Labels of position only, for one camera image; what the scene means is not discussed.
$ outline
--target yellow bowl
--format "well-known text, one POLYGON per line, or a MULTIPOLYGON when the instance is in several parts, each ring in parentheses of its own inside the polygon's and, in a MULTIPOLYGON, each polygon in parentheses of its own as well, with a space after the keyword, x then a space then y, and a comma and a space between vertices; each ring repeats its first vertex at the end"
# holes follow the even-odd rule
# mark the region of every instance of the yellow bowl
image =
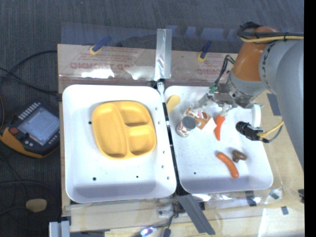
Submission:
POLYGON ((145 155, 157 144, 152 117, 136 101, 113 101, 97 106, 92 114, 92 126, 100 152, 111 159, 145 155))

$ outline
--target red chili pepper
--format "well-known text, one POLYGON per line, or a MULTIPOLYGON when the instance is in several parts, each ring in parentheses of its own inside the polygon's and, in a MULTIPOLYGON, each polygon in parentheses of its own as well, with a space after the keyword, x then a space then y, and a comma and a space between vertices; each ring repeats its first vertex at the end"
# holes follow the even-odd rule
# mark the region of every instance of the red chili pepper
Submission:
POLYGON ((217 115, 217 117, 215 118, 216 127, 214 129, 214 133, 215 133, 215 137, 218 141, 221 140, 221 126, 222 126, 224 120, 225 120, 225 117, 222 115, 217 115))

